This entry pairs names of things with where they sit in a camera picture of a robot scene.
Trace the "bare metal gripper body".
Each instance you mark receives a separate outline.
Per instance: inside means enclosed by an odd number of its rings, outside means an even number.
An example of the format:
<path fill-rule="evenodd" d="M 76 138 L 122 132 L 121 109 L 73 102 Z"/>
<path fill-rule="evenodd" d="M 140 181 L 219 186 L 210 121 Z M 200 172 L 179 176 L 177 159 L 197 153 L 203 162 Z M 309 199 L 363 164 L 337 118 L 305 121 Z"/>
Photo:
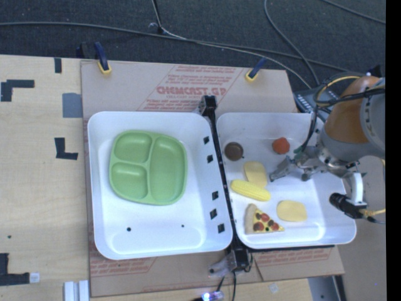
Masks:
<path fill-rule="evenodd" d="M 306 146 L 294 156 L 294 162 L 300 169 L 313 168 L 316 173 L 331 173 L 339 178 L 350 177 L 356 173 L 355 162 L 345 162 L 331 155 L 324 147 Z"/>

